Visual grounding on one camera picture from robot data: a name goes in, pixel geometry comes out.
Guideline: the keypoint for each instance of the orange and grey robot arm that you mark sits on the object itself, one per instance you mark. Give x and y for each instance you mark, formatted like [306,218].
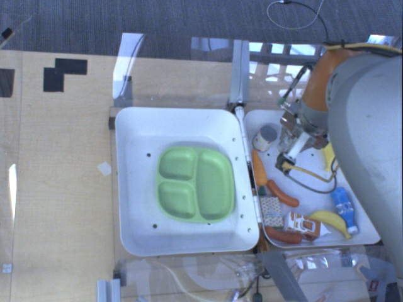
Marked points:
[362,121]

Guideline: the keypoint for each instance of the orange and white carton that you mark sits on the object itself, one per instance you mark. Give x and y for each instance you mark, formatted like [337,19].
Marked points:
[302,225]

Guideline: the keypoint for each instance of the red sausage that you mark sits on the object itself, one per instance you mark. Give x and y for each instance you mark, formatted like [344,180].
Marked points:
[283,236]
[281,194]

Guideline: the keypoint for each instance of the patterned green and orange packet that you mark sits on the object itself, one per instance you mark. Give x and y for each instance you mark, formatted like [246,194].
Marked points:
[270,211]

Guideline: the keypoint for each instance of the white plastic tray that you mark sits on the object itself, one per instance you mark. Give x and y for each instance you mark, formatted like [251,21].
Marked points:
[310,197]
[138,200]

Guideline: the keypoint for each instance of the blue plastic bottle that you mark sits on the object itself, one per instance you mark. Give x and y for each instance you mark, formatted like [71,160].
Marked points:
[344,206]

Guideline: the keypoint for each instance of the orange carrot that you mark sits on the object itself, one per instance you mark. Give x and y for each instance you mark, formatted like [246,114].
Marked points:
[259,168]

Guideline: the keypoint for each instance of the yellow banana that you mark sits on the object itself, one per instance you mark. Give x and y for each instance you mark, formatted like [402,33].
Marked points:
[332,219]

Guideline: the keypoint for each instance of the green divided plate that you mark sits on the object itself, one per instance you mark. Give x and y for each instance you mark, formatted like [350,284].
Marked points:
[214,184]

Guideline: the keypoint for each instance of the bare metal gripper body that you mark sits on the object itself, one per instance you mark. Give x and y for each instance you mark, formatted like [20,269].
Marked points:
[288,121]

